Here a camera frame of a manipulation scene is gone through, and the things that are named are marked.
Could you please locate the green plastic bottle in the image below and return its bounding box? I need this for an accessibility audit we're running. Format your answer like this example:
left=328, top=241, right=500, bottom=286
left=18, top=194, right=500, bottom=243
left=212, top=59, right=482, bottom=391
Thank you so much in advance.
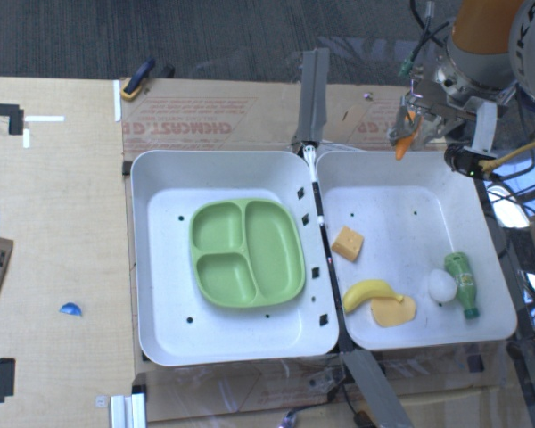
left=443, top=251, right=482, bottom=321

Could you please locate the white egg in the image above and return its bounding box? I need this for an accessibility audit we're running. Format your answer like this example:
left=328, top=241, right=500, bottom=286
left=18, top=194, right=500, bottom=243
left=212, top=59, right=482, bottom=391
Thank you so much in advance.
left=427, top=268, right=459, bottom=304

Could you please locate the yellow flat cheese slice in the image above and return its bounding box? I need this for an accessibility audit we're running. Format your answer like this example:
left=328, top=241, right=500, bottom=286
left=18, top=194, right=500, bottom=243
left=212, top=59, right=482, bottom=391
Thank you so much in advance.
left=370, top=294, right=417, bottom=329

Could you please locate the black cylinder on white bracket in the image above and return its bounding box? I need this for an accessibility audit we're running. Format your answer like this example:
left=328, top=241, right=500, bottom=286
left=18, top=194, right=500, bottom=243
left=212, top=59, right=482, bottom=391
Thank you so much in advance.
left=443, top=99, right=498, bottom=180

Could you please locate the orange carrot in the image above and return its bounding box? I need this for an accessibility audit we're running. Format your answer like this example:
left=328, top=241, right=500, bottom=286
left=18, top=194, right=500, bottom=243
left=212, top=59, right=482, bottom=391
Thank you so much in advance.
left=394, top=111, right=424, bottom=161

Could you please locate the brown cardboard board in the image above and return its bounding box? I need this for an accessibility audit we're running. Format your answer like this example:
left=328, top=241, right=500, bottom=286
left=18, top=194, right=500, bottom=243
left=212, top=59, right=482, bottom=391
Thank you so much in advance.
left=119, top=77, right=535, bottom=424

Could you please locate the yellow cheese wedge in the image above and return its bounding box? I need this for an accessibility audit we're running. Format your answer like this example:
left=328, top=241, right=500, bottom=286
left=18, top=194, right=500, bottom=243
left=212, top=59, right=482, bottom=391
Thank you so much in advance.
left=330, top=225, right=366, bottom=264

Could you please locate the yellow banana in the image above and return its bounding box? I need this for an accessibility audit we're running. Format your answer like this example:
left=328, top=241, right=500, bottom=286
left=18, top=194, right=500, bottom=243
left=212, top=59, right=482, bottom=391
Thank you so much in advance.
left=342, top=278, right=405, bottom=314

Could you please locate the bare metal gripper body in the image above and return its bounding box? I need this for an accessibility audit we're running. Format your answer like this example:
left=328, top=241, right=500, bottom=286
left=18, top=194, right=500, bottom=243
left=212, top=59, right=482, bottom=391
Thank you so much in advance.
left=399, top=58, right=479, bottom=123

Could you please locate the green divided plate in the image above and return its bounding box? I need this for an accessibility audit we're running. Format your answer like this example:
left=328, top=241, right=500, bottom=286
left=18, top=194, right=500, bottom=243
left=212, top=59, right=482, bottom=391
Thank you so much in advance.
left=188, top=197, right=308, bottom=309

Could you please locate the white plastic tray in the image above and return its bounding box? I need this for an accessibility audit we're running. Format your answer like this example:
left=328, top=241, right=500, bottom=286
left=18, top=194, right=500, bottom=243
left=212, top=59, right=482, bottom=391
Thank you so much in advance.
left=129, top=149, right=341, bottom=368
left=315, top=149, right=519, bottom=352

